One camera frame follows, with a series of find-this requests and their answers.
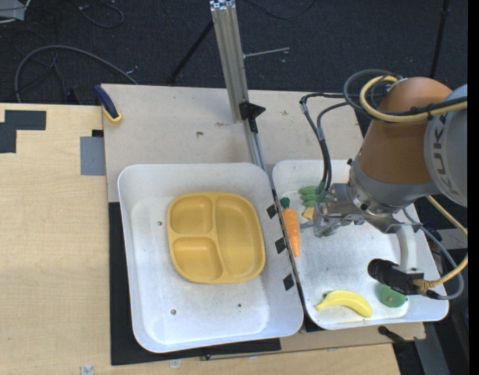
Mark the green pea pod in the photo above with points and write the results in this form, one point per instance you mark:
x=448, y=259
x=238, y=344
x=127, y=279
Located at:
x=307, y=193

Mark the green round toy piece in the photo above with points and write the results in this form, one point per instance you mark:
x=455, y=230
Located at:
x=387, y=298

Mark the yellow banana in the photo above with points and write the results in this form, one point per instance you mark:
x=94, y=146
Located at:
x=348, y=301

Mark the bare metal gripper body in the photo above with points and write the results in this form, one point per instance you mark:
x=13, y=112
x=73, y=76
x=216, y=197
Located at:
x=342, y=203

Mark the white plastic tray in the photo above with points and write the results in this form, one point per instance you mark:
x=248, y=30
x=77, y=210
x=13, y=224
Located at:
x=340, y=264
x=208, y=318

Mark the black cylinder on white bracket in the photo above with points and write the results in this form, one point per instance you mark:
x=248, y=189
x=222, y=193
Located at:
x=395, y=276

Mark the pale wood board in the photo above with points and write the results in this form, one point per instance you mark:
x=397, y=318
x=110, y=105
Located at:
x=176, y=131

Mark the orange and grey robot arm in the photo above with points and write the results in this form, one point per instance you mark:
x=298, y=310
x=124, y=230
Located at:
x=399, y=147

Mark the yellow divided plate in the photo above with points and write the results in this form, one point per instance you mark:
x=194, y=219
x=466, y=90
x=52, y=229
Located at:
x=231, y=236

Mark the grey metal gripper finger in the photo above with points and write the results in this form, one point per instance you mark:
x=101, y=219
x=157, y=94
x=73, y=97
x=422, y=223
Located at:
x=319, y=225
x=336, y=225

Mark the orange carrot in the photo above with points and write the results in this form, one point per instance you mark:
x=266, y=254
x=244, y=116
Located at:
x=292, y=229

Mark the pale yellow toy piece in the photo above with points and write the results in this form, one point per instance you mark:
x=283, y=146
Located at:
x=308, y=213

